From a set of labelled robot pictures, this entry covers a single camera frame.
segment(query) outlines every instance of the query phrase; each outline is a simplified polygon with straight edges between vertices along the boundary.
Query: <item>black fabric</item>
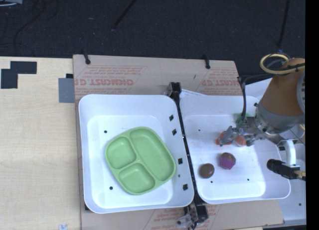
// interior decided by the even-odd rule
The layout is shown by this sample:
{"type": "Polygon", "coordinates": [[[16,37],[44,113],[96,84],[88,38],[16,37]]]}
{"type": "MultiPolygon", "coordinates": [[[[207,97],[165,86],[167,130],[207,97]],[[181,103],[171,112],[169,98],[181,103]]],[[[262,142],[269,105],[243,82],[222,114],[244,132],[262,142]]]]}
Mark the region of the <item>black fabric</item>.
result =
{"type": "Polygon", "coordinates": [[[260,59],[282,50],[305,58],[306,0],[23,0],[0,7],[0,55],[73,54],[235,61],[262,74],[260,59]]]}

